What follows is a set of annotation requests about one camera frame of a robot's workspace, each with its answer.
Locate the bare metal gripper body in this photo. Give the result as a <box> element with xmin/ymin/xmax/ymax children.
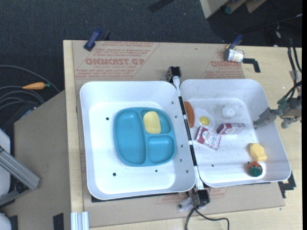
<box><xmin>278</xmin><ymin>97</ymin><xmax>302</xmax><ymax>129</ymax></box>

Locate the yellow toy cheese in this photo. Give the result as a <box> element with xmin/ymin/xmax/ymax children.
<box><xmin>249</xmin><ymin>143</ymin><xmax>268</xmax><ymax>162</ymax></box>

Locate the red and white carton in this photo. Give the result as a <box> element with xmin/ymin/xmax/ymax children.
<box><xmin>216</xmin><ymin>123</ymin><xmax>246</xmax><ymax>135</ymax></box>

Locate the white plastic tray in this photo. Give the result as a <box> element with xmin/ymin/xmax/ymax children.
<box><xmin>179</xmin><ymin>79</ymin><xmax>292</xmax><ymax>188</ymax></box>
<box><xmin>79</xmin><ymin>80</ymin><xmax>197</xmax><ymax>200</ymax></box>

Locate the red tomato with green top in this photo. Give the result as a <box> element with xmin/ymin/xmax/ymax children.
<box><xmin>247</xmin><ymin>161</ymin><xmax>263</xmax><ymax>177</ymax></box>

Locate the red and white packet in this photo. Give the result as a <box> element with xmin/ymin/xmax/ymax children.
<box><xmin>194</xmin><ymin>126</ymin><xmax>222</xmax><ymax>151</ymax></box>

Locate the white and yellow fried egg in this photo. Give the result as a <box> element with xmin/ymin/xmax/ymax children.
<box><xmin>193</xmin><ymin>107</ymin><xmax>215</xmax><ymax>130</ymax></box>

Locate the orange toy sausage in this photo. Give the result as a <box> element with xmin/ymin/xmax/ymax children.
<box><xmin>184</xmin><ymin>101</ymin><xmax>195</xmax><ymax>128</ymax></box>

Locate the thin black and white rod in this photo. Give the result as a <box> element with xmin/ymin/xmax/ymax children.
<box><xmin>173</xmin><ymin>76</ymin><xmax>204</xmax><ymax>190</ymax></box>

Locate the yellow oval toy food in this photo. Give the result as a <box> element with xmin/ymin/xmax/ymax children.
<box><xmin>143</xmin><ymin>111</ymin><xmax>162</xmax><ymax>134</ymax></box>

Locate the brown cardboard board, red print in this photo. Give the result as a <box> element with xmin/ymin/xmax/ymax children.
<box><xmin>71</xmin><ymin>40</ymin><xmax>286</xmax><ymax>228</ymax></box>

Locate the blue divided plate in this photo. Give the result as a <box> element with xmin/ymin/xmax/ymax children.
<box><xmin>113</xmin><ymin>107</ymin><xmax>177</xmax><ymax>167</ymax></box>

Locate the orange toy carrot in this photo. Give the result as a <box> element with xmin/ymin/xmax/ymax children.
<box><xmin>22</xmin><ymin>82</ymin><xmax>51</xmax><ymax>91</ymax></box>

